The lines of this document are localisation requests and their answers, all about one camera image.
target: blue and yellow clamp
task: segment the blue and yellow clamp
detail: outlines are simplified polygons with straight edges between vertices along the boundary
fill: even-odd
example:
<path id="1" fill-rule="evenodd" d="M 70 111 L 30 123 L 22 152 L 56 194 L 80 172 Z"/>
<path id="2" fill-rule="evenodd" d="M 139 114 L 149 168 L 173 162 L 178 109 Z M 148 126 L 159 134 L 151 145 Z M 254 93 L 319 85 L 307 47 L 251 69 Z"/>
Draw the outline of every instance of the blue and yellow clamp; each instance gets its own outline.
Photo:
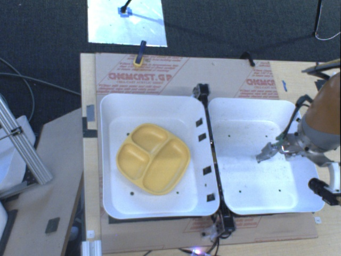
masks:
<path id="1" fill-rule="evenodd" d="M 146 45 L 147 45 L 146 41 L 141 41 L 139 53 L 136 55 L 134 59 L 135 67 L 140 67 L 143 64 L 143 52 Z"/>

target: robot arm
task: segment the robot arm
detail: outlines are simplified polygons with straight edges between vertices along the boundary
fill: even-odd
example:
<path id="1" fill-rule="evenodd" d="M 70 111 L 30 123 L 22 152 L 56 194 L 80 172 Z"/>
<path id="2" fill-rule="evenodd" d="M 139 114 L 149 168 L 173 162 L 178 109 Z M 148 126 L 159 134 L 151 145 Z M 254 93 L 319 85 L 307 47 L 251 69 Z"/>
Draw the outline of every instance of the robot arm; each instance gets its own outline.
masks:
<path id="1" fill-rule="evenodd" d="M 321 70 L 340 66 L 340 60 L 309 68 L 304 72 L 328 79 L 314 100 L 305 95 L 296 102 L 296 109 L 287 128 L 276 138 L 277 143 L 268 143 L 256 156 L 258 162 L 269 159 L 276 153 L 284 154 L 286 159 L 296 155 L 305 156 L 320 167 L 327 167 L 330 184 L 311 179 L 309 187 L 329 205 L 340 203 L 340 163 L 328 159 L 324 153 L 340 146 L 340 73 L 329 78 Z M 304 102 L 311 103 L 298 125 L 297 132 L 288 130 L 298 110 Z"/>

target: yellow divided plate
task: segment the yellow divided plate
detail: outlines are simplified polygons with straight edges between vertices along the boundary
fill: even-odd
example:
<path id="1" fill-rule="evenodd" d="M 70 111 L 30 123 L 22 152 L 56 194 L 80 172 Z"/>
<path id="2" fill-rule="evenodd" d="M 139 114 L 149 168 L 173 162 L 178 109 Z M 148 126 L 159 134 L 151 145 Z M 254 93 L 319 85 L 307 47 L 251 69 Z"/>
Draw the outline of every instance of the yellow divided plate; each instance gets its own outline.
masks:
<path id="1" fill-rule="evenodd" d="M 118 170 L 141 189 L 170 192 L 184 175 L 191 154 L 187 145 L 162 127 L 150 123 L 129 134 L 116 155 Z"/>

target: black carpet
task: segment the black carpet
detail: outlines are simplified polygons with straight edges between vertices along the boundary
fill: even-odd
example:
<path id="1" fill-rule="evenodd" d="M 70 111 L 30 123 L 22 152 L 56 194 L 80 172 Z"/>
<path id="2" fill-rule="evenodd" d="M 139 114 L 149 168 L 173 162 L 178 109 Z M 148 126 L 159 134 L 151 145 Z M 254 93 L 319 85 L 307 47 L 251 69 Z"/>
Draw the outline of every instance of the black carpet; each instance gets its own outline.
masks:
<path id="1" fill-rule="evenodd" d="M 340 1 L 323 0 L 321 37 L 340 31 Z M 328 61 L 340 57 L 340 37 L 317 41 L 318 0 L 162 0 L 168 47 L 147 54 Z M 0 57 L 23 75 L 80 91 L 79 54 L 136 53 L 138 47 L 87 42 L 87 0 L 0 0 Z M 0 72 L 13 72 L 0 65 Z M 35 132 L 80 107 L 80 97 L 30 82 Z M 24 83 L 0 76 L 0 93 L 16 116 L 29 115 Z"/>

